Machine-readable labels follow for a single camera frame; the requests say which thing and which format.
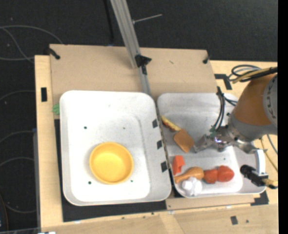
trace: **toy chicken leg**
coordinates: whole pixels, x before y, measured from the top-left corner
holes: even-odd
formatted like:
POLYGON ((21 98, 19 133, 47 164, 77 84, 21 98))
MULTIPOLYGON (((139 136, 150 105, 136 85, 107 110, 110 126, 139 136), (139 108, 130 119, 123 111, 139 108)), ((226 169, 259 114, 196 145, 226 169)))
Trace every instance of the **toy chicken leg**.
POLYGON ((178 184, 182 180, 186 180, 189 177, 195 177, 196 179, 201 180, 204 177, 204 171, 200 167, 196 167, 196 166, 192 167, 192 168, 188 169, 185 173, 178 175, 178 176, 175 176, 174 182, 176 184, 178 184))

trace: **black clip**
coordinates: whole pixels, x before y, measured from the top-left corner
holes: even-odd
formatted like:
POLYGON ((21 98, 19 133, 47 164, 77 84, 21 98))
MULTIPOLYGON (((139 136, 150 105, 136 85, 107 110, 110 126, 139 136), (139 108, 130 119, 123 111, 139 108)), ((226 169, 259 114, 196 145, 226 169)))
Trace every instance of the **black clip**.
POLYGON ((268 178, 267 174, 264 174, 264 175, 256 174, 256 169, 248 165, 242 165, 240 168, 240 171, 241 171, 241 174, 244 175, 244 177, 251 180, 251 182, 255 184, 256 186, 265 186, 263 179, 268 178))
POLYGON ((141 56, 141 55, 136 55, 135 56, 135 61, 136 61, 136 64, 139 67, 142 68, 142 73, 144 75, 147 75, 147 70, 146 70, 146 65, 151 61, 152 59, 151 58, 148 58, 148 57, 144 57, 144 56, 141 56))
POLYGON ((55 59, 57 59, 57 60, 59 60, 59 59, 61 58, 58 54, 56 54, 56 52, 55 52, 53 49, 51 49, 51 48, 49 48, 49 47, 47 47, 47 48, 45 48, 45 49, 43 50, 43 54, 44 54, 44 55, 52 55, 52 56, 54 56, 55 59))
POLYGON ((207 64, 207 63, 208 63, 208 61, 210 60, 210 57, 211 57, 211 56, 210 56, 210 55, 208 55, 208 56, 207 56, 207 58, 206 58, 205 60, 203 60, 203 64, 207 64))

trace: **black floor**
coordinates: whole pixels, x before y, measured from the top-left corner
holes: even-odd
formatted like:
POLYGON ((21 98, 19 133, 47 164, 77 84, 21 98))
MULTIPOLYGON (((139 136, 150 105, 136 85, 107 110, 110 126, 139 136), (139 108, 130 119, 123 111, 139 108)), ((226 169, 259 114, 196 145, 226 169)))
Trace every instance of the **black floor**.
MULTIPOLYGON (((211 59, 277 61, 278 0, 127 0, 141 47, 206 49, 211 59)), ((0 26, 8 27, 27 57, 50 43, 122 46, 104 0, 0 0, 0 26)), ((0 193, 11 230, 37 226, 33 134, 36 130, 33 60, 24 58, 0 29, 0 193)))

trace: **black mat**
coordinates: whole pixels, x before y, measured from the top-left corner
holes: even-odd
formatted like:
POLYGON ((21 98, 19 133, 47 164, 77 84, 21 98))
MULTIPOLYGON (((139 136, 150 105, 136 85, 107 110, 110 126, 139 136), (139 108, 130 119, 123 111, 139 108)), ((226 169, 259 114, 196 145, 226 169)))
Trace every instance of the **black mat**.
POLYGON ((76 206, 69 203, 67 199, 64 197, 62 191, 60 120, 56 119, 54 123, 55 123, 60 183, 61 183, 62 216, 64 222, 75 221, 80 219, 88 219, 94 217, 102 217, 102 216, 147 213, 147 212, 152 213, 154 211, 166 210, 165 200, 157 202, 147 202, 147 203, 98 205, 98 206, 76 206))

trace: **toy tomato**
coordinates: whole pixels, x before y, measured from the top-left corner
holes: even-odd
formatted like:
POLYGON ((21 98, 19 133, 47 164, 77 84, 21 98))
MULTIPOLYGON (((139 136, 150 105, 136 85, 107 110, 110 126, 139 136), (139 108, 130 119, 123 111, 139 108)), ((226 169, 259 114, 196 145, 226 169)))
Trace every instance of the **toy tomato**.
POLYGON ((208 184, 214 184, 218 179, 218 170, 212 169, 212 170, 206 170, 204 171, 204 180, 208 184))
POLYGON ((219 166, 218 168, 218 181, 219 182, 228 182, 234 177, 234 172, 228 166, 219 166))

